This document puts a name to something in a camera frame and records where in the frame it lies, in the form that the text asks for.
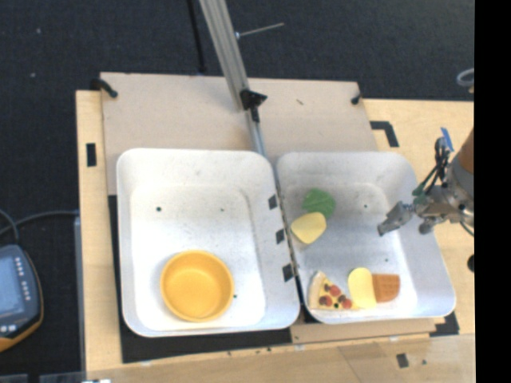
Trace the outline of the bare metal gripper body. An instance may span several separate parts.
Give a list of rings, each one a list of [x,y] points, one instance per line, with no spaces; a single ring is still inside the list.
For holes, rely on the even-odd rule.
[[[423,219],[474,224],[473,196],[457,185],[435,185],[429,190],[418,186],[412,196],[414,212]]]

